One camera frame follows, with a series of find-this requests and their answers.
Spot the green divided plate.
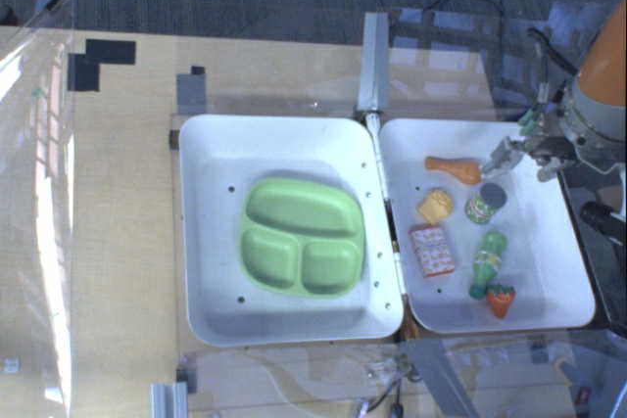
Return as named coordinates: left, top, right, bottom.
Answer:
left=237, top=176, right=366, bottom=301

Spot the white plastic tray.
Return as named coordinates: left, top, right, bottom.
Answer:
left=178, top=114, right=406, bottom=348
left=378, top=116, right=598, bottom=336

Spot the green can with grey lid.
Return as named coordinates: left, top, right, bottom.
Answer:
left=463, top=181, right=508, bottom=226

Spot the orange carrot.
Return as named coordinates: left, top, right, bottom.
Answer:
left=485, top=283, right=517, bottom=320

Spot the black cylinder on white bracket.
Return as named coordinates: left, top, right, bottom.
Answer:
left=579, top=152, right=627, bottom=247

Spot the orange and white carton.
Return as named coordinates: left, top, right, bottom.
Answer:
left=408, top=223, right=458, bottom=280

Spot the green bottle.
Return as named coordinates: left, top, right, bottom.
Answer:
left=467, top=229, right=509, bottom=302

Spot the orange chicken drumstick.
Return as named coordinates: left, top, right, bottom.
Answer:
left=423, top=155, right=483, bottom=186

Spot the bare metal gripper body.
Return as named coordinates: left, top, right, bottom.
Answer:
left=522, top=110, right=616, bottom=172

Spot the yellow toy food piece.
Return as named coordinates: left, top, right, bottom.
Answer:
left=416, top=188, right=455, bottom=226

